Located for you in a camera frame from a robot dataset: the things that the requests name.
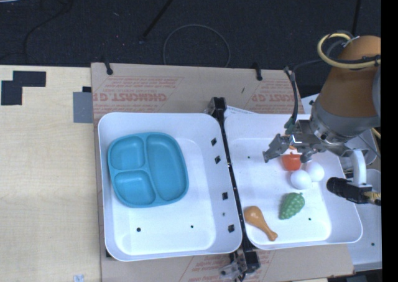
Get white egg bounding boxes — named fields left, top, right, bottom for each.
left=290, top=169, right=313, bottom=190
left=305, top=161, right=326, bottom=183

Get green grapes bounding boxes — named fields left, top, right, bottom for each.
left=278, top=192, right=306, bottom=220

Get white printed paper sheet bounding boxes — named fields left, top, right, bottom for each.
left=224, top=105, right=255, bottom=116

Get blue divided plate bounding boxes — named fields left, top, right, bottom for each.
left=107, top=131, right=190, bottom=209

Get red tomato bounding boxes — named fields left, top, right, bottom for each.
left=280, top=151, right=303, bottom=172

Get white plastic tray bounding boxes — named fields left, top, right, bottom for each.
left=223, top=113, right=364, bottom=251
left=97, top=111, right=244, bottom=263

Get orange chicken drumstick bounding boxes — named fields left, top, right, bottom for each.
left=243, top=205, right=279, bottom=242

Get black block with thin wires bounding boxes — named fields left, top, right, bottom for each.
left=208, top=96, right=227, bottom=117
left=241, top=248, right=261, bottom=275

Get black cylinder on white bracket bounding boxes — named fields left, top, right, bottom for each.
left=326, top=148, right=374, bottom=205

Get brown cardboard board red print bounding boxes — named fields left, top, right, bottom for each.
left=90, top=62, right=356, bottom=282

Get thin black rod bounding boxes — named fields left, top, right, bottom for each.
left=216, top=109, right=254, bottom=255

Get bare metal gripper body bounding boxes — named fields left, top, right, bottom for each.
left=289, top=120, right=353, bottom=157

